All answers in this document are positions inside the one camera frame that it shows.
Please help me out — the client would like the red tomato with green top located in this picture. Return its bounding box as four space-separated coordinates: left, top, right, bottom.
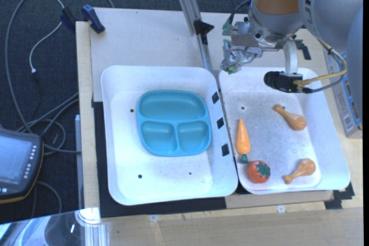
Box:
247 159 272 184

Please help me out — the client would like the pale wood board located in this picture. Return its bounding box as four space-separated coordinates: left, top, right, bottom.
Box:
75 7 363 210

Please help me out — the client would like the blue divided plate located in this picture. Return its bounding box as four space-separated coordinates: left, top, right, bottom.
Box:
136 89 212 158

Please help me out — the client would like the tan chicken drumstick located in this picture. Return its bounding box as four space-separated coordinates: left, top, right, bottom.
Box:
283 158 317 185
273 104 307 131

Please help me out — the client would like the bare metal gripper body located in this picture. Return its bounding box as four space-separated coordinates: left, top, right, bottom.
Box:
229 21 298 52

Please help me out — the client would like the orange carrot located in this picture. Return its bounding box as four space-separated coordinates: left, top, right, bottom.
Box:
236 118 251 165

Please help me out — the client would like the black cylinder on white bracket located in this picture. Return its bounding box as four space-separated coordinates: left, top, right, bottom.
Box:
263 40 312 94

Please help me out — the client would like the white plastic tray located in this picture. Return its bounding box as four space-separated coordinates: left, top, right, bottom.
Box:
100 65 240 207
217 66 352 195

